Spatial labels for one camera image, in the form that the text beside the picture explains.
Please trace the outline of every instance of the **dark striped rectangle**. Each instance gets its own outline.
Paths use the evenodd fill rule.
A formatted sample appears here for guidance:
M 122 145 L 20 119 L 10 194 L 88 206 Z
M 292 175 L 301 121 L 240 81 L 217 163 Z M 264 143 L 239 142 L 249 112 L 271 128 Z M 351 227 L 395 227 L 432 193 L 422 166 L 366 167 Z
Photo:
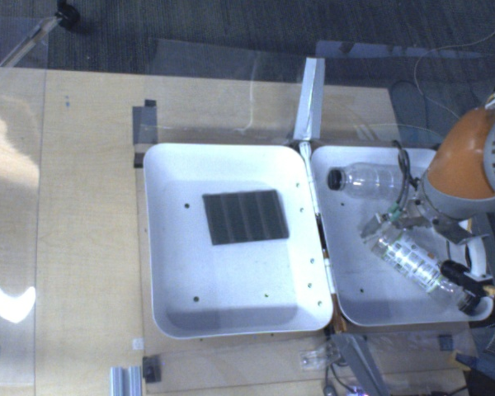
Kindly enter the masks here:
M 277 191 L 203 195 L 213 245 L 290 236 Z

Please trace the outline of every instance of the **clear plastic bottle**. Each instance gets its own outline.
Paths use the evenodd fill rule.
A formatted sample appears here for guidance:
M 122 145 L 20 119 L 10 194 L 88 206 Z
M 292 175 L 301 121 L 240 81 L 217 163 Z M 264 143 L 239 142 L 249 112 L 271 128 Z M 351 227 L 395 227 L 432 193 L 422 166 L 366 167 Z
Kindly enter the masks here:
M 396 200 L 402 181 L 399 167 L 387 164 L 353 163 L 328 173 L 328 187 L 352 198 Z
M 440 262 L 420 247 L 404 230 L 387 223 L 373 241 L 371 251 L 392 268 L 419 284 L 428 295 L 441 304 L 455 303 L 466 314 L 473 314 L 480 299 L 464 292 L 462 287 L 440 273 Z

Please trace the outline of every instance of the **black caster wheel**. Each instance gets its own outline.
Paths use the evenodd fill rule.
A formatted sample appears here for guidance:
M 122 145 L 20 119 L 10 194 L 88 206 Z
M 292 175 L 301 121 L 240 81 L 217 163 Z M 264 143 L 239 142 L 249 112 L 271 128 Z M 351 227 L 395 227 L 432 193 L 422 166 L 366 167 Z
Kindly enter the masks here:
M 60 19 L 59 25 L 68 31 L 81 19 L 77 9 L 69 4 L 60 7 L 55 15 Z

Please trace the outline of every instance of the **water bottle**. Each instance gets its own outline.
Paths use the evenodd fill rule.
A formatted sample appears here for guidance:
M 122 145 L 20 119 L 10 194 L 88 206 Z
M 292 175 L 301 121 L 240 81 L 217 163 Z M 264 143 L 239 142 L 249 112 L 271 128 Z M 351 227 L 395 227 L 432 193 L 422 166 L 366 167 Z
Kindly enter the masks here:
M 387 164 L 353 163 L 328 173 L 328 187 L 352 198 L 396 200 L 402 182 L 399 167 Z
M 464 292 L 462 287 L 440 273 L 440 261 L 420 247 L 407 231 L 385 224 L 373 240 L 371 251 L 392 268 L 422 287 L 441 304 L 453 304 L 465 314 L 473 315 L 480 298 Z

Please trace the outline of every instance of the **bottle label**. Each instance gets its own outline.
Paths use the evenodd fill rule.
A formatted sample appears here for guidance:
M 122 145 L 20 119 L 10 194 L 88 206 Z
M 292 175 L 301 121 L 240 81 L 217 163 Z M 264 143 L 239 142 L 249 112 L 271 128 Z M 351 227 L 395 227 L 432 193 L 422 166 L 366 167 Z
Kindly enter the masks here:
M 432 292 L 440 282 L 438 260 L 405 233 L 388 245 L 382 258 L 401 274 L 418 283 L 427 293 Z

